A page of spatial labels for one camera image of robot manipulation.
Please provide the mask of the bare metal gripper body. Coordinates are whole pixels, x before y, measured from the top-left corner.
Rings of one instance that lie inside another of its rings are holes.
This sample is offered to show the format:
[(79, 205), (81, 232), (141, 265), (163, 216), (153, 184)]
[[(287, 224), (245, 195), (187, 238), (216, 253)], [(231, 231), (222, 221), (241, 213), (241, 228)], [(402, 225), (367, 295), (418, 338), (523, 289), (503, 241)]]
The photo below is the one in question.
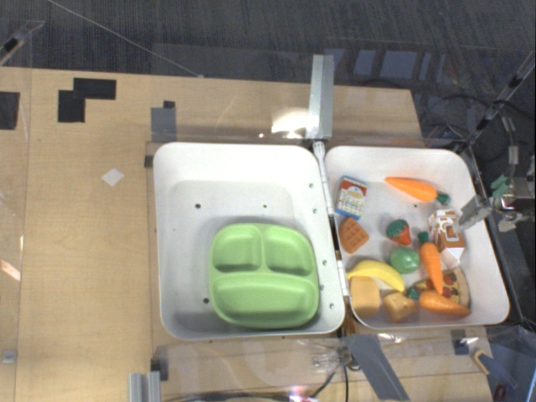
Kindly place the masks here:
[(534, 181), (513, 178), (500, 199), (501, 211), (507, 221), (534, 220)]

